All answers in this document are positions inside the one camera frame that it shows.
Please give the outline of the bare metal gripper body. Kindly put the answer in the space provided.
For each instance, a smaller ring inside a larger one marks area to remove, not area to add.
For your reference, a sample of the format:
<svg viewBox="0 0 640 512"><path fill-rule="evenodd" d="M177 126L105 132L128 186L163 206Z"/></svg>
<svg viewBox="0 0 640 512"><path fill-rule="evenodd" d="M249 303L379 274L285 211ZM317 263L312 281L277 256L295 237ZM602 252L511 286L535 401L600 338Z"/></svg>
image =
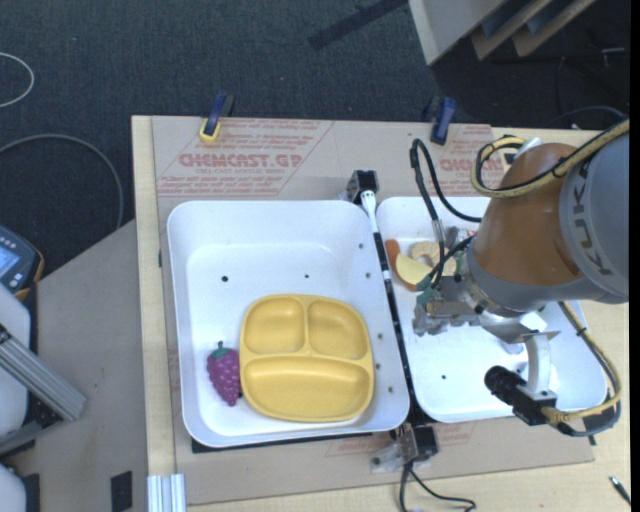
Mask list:
<svg viewBox="0 0 640 512"><path fill-rule="evenodd" d="M506 344L521 343L533 333L532 318L494 304L461 277L442 278L425 306L432 319L450 316L450 327L481 327Z"/></svg>

